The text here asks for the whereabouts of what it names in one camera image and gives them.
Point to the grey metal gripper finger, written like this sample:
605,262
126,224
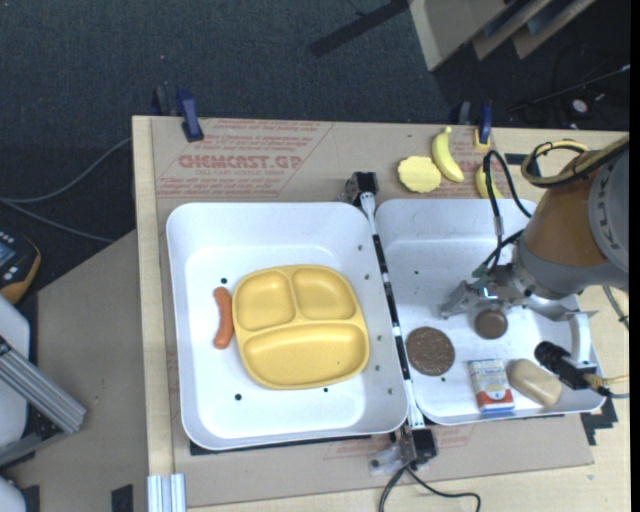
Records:
452,302
489,304

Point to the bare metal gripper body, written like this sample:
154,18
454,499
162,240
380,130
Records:
510,287

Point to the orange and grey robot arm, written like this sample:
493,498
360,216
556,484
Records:
565,230

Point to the small brown round biscuit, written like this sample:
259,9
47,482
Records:
491,325

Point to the large brown round biscuit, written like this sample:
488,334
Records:
430,351

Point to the thin black and white rod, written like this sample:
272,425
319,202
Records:
389,300

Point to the white plastic tray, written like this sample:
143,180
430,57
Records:
210,400
440,240

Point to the white and red carton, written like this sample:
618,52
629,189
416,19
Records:
492,387

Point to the beige bread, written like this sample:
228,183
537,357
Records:
535,382

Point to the yellow banana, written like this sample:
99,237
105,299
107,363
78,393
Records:
484,185
446,157

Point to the pale yellow round biscuit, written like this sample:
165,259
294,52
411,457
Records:
419,174

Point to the yellow divided plate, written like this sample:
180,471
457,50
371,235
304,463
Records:
300,350

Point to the orange sausage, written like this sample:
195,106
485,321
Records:
224,320

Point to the brown cardboard board red print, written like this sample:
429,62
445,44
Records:
240,160

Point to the black cylinder on white bracket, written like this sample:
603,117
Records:
562,362

